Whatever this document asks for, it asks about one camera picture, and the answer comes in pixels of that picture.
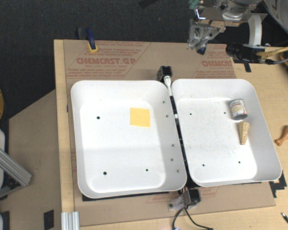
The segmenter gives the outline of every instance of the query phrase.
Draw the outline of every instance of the blue clamp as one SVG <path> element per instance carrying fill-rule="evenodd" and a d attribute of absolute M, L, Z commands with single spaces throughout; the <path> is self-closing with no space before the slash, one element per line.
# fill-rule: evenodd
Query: blue clamp
<path fill-rule="evenodd" d="M 98 47 L 94 39 L 93 30 L 89 27 L 87 27 L 85 30 L 86 30 L 89 49 L 91 52 L 96 52 L 98 50 Z"/>

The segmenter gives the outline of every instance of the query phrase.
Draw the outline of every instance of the black carpet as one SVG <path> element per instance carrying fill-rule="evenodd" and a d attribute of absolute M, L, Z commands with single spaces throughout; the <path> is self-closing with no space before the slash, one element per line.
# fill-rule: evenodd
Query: black carpet
<path fill-rule="evenodd" d="M 187 42 L 194 16 L 188 0 L 141 1 L 147 0 L 0 0 L 0 87 L 7 118 L 55 89 L 53 40 L 74 39 L 78 26 L 91 26 L 96 40 Z M 273 19 L 266 21 L 264 43 L 280 46 L 286 33 Z M 247 24 L 228 28 L 212 43 L 233 40 L 247 43 Z"/>

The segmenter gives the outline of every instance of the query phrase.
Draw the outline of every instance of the yellow square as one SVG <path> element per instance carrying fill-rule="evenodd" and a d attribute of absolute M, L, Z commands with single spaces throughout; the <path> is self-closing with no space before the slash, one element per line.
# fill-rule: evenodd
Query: yellow square
<path fill-rule="evenodd" d="M 131 107 L 130 125 L 139 127 L 150 127 L 149 109 Z"/>

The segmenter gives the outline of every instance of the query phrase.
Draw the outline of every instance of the small can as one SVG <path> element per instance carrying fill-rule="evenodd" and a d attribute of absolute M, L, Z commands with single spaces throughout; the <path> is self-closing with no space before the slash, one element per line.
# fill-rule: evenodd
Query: small can
<path fill-rule="evenodd" d="M 246 113 L 244 103 L 242 99 L 236 99 L 229 103 L 233 118 L 235 120 L 240 120 L 246 118 L 248 115 Z"/>

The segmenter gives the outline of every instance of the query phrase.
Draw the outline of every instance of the wooden table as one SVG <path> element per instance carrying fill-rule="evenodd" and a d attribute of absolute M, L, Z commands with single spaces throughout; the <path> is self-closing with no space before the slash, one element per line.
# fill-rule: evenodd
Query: wooden table
<path fill-rule="evenodd" d="M 75 211 L 72 185 L 72 165 L 70 153 L 69 125 L 67 114 L 67 92 L 64 65 L 64 41 L 54 41 L 56 94 L 58 111 L 58 134 L 60 153 L 61 207 L 63 212 Z M 233 64 L 236 77 L 249 81 L 256 89 L 263 114 L 272 139 L 281 137 L 288 125 L 288 73 L 281 65 L 252 64 L 252 73 L 247 73 L 243 64 Z M 285 190 L 277 191 L 276 206 L 230 212 L 210 213 L 193 216 L 195 222 L 216 230 L 262 230 L 288 229 L 281 216 L 288 216 L 288 140 L 281 147 L 275 144 L 286 178 Z M 169 230 L 172 218 L 141 220 L 133 222 L 81 227 L 82 230 Z M 197 229 L 187 217 L 179 217 L 176 225 L 182 230 Z"/>

